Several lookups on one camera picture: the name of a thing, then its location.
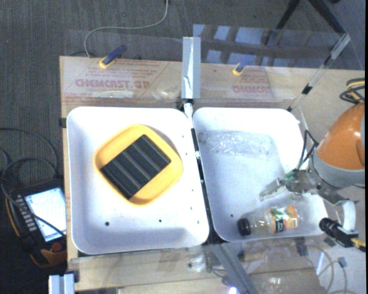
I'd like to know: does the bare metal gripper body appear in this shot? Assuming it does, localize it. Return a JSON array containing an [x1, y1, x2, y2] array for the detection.
[[284, 168, 351, 205]]

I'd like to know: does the white plastic tray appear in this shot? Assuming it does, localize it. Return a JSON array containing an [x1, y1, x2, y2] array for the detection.
[[66, 105, 210, 255], [191, 107, 329, 243]]

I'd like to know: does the juice bottle with black cap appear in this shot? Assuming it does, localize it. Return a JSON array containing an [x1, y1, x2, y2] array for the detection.
[[237, 204, 302, 237]]

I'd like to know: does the black ribbed packet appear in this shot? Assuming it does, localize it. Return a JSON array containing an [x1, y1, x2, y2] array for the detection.
[[99, 134, 172, 200]]

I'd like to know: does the yellow plate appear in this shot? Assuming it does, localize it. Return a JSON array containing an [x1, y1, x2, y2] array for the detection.
[[93, 124, 184, 206]]

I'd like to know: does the brown cardboard board red print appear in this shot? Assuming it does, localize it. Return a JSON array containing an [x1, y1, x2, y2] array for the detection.
[[58, 56, 366, 291]]

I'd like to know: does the black cylinder on white bracket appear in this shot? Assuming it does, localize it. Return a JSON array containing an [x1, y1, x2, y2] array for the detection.
[[318, 199, 361, 248]]

